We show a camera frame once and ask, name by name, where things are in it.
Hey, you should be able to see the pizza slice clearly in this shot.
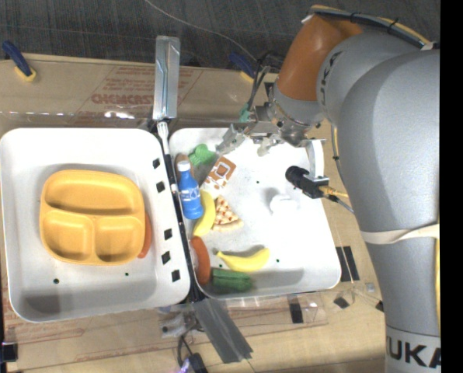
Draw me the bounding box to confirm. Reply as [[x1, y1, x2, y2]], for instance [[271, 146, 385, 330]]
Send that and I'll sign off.
[[211, 194, 245, 233]]

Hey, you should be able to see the white plastic tray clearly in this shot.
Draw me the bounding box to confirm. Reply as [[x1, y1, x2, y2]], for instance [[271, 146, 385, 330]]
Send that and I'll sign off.
[[0, 127, 192, 323], [168, 126, 343, 301]]

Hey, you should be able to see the red sausage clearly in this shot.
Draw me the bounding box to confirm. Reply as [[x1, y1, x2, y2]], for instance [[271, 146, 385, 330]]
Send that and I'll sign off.
[[189, 235, 213, 287]]

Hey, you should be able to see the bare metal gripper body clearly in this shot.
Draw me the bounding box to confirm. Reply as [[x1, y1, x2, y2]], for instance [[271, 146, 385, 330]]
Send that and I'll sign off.
[[247, 102, 315, 148]]

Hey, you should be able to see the yellow divided plate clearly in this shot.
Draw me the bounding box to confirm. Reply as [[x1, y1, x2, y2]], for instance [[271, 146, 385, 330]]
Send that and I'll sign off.
[[39, 169, 148, 267]]

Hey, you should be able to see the white rounded lump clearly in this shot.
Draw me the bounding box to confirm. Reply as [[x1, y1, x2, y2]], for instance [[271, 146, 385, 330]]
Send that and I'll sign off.
[[269, 193, 299, 215]]

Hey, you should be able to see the blue bottle white cap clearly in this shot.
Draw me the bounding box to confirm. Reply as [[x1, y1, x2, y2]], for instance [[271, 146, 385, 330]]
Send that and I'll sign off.
[[176, 160, 205, 221]]

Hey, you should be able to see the thin black and white rod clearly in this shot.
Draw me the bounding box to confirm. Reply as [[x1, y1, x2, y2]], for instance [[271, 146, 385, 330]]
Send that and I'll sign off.
[[155, 120, 198, 303]]

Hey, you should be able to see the black cylinder on white bracket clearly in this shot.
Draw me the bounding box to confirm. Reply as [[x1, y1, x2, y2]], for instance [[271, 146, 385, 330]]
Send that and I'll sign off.
[[284, 138, 331, 200]]

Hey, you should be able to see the green vegetable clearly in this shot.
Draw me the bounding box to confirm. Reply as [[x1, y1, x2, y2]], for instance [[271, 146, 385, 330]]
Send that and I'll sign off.
[[209, 267, 255, 296]]

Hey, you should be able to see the yellow banana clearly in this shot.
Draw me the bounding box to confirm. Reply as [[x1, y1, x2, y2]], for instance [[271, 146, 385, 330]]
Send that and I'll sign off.
[[192, 189, 218, 239], [215, 246, 272, 274]]

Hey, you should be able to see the brown cardboard board red print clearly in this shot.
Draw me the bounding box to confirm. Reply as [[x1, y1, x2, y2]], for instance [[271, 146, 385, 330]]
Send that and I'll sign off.
[[0, 52, 387, 373]]

